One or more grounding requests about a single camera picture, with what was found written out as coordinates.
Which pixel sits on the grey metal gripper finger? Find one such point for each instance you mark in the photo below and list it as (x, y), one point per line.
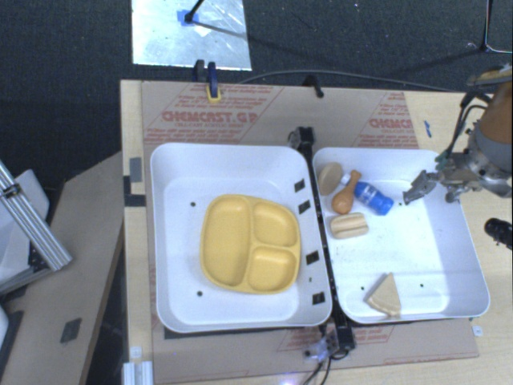
(453, 195)
(418, 187)

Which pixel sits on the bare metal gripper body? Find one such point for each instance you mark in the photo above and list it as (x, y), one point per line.
(473, 173)

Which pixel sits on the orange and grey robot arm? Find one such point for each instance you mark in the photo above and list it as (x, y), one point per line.
(499, 106)

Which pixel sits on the blue plastic bottle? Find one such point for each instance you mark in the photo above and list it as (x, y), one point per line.
(372, 197)

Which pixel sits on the white plastic tray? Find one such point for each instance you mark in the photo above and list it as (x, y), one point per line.
(417, 247)
(180, 231)

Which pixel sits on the brown toy chicken drumstick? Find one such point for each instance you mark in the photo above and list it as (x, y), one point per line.
(344, 201)

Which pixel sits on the tan toy hot dog bun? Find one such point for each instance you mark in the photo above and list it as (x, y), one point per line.
(348, 225)

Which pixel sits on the tan round biscuit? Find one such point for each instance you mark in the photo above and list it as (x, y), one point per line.
(329, 179)

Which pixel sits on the thin black rod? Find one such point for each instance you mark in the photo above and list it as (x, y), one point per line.
(322, 219)

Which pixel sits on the tan toy sandwich wedge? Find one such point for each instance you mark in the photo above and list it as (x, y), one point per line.
(386, 297)

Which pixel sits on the brown cardboard board red print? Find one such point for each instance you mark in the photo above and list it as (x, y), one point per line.
(248, 114)

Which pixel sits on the yellow divided plate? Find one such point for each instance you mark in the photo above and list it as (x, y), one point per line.
(228, 243)

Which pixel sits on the black cylinder on white bracket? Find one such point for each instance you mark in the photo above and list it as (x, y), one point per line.
(499, 229)

